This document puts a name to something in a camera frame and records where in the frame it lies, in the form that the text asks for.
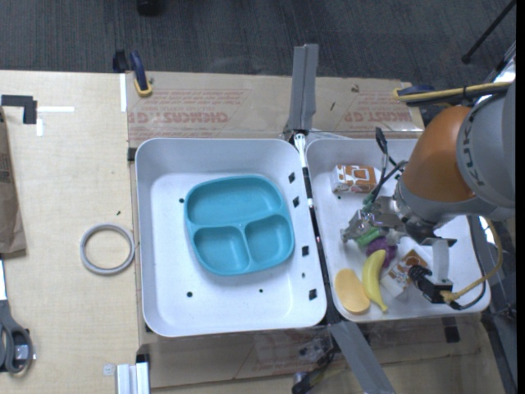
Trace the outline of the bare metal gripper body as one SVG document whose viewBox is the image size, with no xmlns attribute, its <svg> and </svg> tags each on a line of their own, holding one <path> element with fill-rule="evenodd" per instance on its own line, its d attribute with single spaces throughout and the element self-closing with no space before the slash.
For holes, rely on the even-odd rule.
<svg viewBox="0 0 525 394">
<path fill-rule="evenodd" d="M 383 228 L 405 236 L 409 234 L 409 222 L 413 219 L 413 210 L 402 199 L 378 196 L 372 203 L 370 212 L 383 213 Z"/>
</svg>

